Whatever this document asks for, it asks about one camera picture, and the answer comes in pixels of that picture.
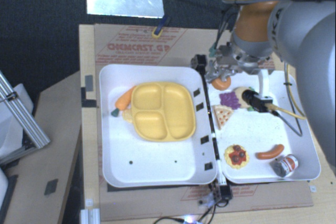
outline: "cardboard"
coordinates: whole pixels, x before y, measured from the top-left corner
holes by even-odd
[[[164,28],[160,39],[151,37],[154,27],[125,25],[94,26],[93,75],[96,100],[99,97],[99,72],[110,63],[137,65],[188,66],[195,54],[208,54],[217,30]],[[225,32],[220,44],[229,40]],[[108,186],[101,171],[100,109],[97,109],[99,156],[99,208],[102,221],[139,219],[160,216],[202,214],[206,210],[198,201],[210,189],[206,186],[117,189]],[[312,206],[307,182],[235,185],[233,199],[217,212]]]

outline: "can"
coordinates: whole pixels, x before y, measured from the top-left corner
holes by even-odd
[[[289,154],[286,157],[284,157],[281,161],[275,163],[274,172],[280,177],[285,177],[298,167],[299,167],[298,159],[296,159],[295,156]]]

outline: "yellow plate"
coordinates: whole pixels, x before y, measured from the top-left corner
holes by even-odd
[[[181,141],[195,132],[193,100],[180,84],[140,84],[132,93],[131,104],[135,130],[146,140]]]

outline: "hot dog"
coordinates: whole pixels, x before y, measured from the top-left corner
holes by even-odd
[[[280,153],[284,150],[284,148],[285,147],[282,144],[276,145],[271,151],[257,153],[257,158],[258,159],[275,158],[276,156],[280,155]]]

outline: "soda can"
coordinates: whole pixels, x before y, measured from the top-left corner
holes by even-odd
[[[298,167],[299,167],[298,159],[296,159],[295,156],[289,154],[286,157],[284,157],[281,161],[275,163],[274,172],[280,177],[285,177]]]

